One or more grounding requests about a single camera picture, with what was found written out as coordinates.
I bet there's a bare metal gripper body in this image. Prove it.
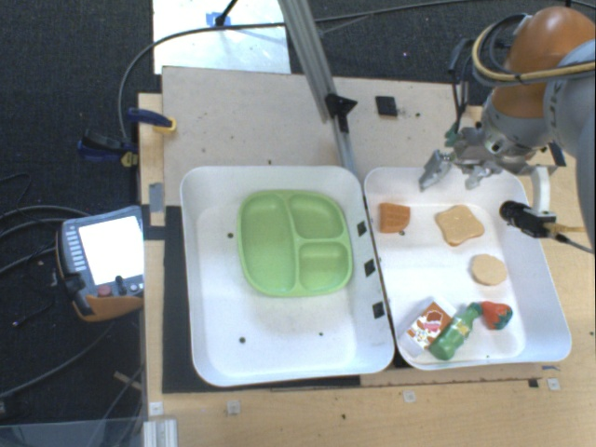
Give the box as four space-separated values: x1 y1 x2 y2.
450 127 537 175

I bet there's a tan bread slice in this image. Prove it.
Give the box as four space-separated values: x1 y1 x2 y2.
434 204 486 248

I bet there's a black block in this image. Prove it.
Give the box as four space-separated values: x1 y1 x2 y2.
375 95 400 117

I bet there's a tan round biscuit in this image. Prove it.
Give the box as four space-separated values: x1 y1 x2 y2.
468 253 509 288

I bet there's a white plastic tray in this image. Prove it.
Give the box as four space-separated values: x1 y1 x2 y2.
363 165 574 372
180 165 397 387

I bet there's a red strawberry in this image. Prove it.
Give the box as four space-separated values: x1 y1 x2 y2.
479 300 514 332

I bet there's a white and brown carton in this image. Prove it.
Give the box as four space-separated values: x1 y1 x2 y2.
405 301 457 350

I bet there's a green bottle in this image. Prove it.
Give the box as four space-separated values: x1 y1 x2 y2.
427 302 485 362

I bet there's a green divided plate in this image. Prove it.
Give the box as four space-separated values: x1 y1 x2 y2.
237 189 352 298

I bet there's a pale wood board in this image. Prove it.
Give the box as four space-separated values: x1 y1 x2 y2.
161 65 576 393

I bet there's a black cylinder on white bracket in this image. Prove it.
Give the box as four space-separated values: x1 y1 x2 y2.
499 165 558 239

